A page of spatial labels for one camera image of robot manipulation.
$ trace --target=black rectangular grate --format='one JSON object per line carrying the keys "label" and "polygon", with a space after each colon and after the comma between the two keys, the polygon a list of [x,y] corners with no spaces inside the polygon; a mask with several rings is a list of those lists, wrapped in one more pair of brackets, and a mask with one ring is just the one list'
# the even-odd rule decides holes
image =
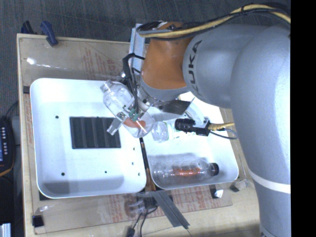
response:
{"label": "black rectangular grate", "polygon": [[70,117],[73,149],[121,148],[119,131],[107,132],[114,118]]}

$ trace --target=robotic arm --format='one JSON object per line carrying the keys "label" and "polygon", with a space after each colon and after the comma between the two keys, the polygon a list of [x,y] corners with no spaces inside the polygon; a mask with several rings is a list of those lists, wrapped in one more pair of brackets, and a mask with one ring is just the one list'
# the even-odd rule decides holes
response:
{"label": "robotic arm", "polygon": [[[253,12],[286,25],[224,25]],[[260,230],[267,237],[291,236],[290,17],[252,4],[201,24],[152,22],[137,31],[151,39],[138,102],[164,111],[191,91],[232,109],[259,200]]]}

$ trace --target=gray carpet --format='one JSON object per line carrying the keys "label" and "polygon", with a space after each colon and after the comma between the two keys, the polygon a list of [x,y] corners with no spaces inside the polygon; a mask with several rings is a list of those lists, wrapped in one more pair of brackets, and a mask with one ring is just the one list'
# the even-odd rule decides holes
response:
{"label": "gray carpet", "polygon": [[[39,34],[40,23],[47,20],[56,36],[129,41],[135,23],[205,21],[249,3],[266,2],[291,7],[291,0],[0,0],[0,115],[18,100],[16,34],[26,20]],[[273,23],[260,16],[238,20]],[[17,110],[10,115],[18,115]]]}

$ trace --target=clear plastic bottle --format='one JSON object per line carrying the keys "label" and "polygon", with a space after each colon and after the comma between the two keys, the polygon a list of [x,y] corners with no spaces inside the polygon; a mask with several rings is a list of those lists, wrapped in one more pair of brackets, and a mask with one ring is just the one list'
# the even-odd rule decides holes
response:
{"label": "clear plastic bottle", "polygon": [[164,142],[167,140],[172,140],[175,138],[179,138],[181,136],[186,136],[187,135],[193,135],[194,133],[185,133],[183,131],[178,131],[175,126],[175,119],[167,120],[167,121],[157,121],[152,129],[152,136],[153,139],[158,142]]}
{"label": "clear plastic bottle", "polygon": [[100,88],[103,92],[103,103],[116,117],[108,129],[111,135],[114,135],[122,124],[135,138],[144,137],[151,131],[155,120],[147,112],[139,109],[138,116],[131,119],[135,98],[124,84],[108,80]]}
{"label": "clear plastic bottle", "polygon": [[214,162],[200,158],[167,165],[159,163],[155,166],[153,178],[160,186],[170,184],[196,184],[218,175],[219,167]]}

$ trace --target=black phone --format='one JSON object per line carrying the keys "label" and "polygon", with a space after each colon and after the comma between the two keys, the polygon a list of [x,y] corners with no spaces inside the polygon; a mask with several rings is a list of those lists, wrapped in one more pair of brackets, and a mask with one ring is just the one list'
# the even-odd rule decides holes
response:
{"label": "black phone", "polygon": [[0,176],[8,173],[14,163],[14,138],[10,123],[0,118]]}

